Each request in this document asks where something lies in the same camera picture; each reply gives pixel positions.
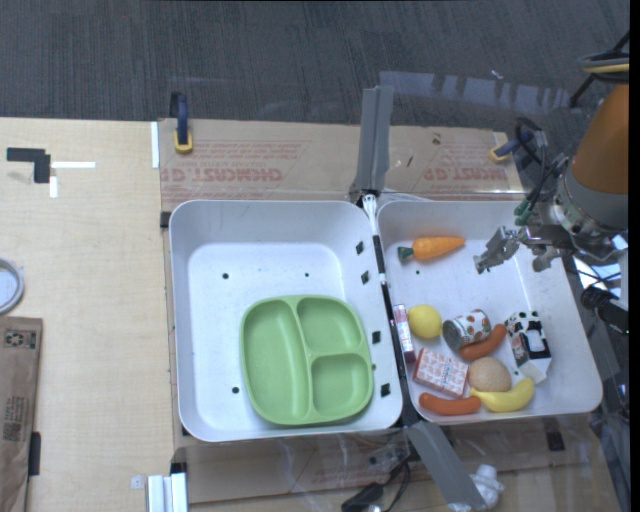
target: yellow banana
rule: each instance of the yellow banana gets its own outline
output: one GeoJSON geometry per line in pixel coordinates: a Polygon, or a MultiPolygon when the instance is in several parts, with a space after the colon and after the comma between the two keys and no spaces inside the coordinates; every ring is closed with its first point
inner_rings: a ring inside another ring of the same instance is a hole
{"type": "Polygon", "coordinates": [[[533,398],[535,385],[533,379],[525,377],[509,391],[469,390],[469,395],[477,396],[483,405],[493,412],[511,412],[522,409],[533,398]]]}

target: can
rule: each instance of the can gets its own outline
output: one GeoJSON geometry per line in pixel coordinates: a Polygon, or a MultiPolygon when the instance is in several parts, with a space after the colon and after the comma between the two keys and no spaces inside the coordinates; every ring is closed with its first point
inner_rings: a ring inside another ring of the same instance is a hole
{"type": "Polygon", "coordinates": [[[442,324],[442,335],[451,350],[486,340],[491,333],[489,317],[481,309],[458,315],[442,324]]]}

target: lemon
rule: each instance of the lemon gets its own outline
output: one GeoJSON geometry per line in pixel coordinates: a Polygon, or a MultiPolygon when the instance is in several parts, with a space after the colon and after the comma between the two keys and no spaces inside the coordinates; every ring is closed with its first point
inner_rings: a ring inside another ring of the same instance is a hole
{"type": "Polygon", "coordinates": [[[418,304],[407,311],[409,329],[420,338],[433,338],[442,332],[442,317],[429,304],[418,304]]]}

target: orange sausage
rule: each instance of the orange sausage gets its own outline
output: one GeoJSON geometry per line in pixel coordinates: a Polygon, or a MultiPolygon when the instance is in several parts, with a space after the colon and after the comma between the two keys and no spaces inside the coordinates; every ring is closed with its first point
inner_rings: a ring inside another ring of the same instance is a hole
{"type": "Polygon", "coordinates": [[[497,324],[491,329],[489,337],[486,340],[465,345],[458,350],[458,354],[465,361],[473,361],[474,359],[484,357],[498,348],[498,345],[502,343],[506,335],[506,326],[504,324],[497,324]]]}
{"type": "Polygon", "coordinates": [[[442,416],[455,416],[457,414],[471,414],[480,409],[482,402],[477,396],[449,400],[440,398],[431,393],[421,393],[418,402],[425,409],[429,409],[442,416]]]}

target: white tray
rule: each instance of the white tray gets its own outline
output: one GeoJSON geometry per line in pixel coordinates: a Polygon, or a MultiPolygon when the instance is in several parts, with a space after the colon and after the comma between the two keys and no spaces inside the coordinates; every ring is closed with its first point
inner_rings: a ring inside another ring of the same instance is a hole
{"type": "MultiPolygon", "coordinates": [[[[533,400],[524,409],[493,413],[481,408],[463,416],[440,416],[422,409],[418,404],[420,393],[433,391],[413,382],[410,378],[413,364],[407,365],[413,404],[430,421],[458,424],[584,413],[595,409],[602,400],[600,376],[562,262],[555,260],[550,269],[536,273],[531,266],[531,252],[521,247],[514,257],[490,272],[476,272],[473,256],[486,250],[485,244],[499,226],[513,228],[513,210],[517,204],[511,201],[396,201],[379,210],[380,236],[394,304],[404,304],[407,308],[431,304],[443,320],[481,308],[492,324],[505,321],[516,311],[536,310],[553,357],[547,379],[536,386],[533,400]],[[401,262],[398,259],[398,246],[410,246],[419,236],[436,235],[463,236],[466,243],[432,261],[401,262]]],[[[421,347],[428,347],[456,357],[442,336],[435,340],[414,337],[414,344],[416,354],[421,347]]],[[[511,364],[507,343],[492,355],[511,364]]]]}
{"type": "Polygon", "coordinates": [[[363,432],[397,421],[402,397],[391,332],[371,228],[359,208],[341,201],[190,201],[172,213],[169,233],[178,406],[193,436],[222,442],[363,432]],[[374,391],[346,422],[283,427],[262,419],[249,402],[242,315],[258,300],[296,294],[342,299],[362,322],[374,391]]]}

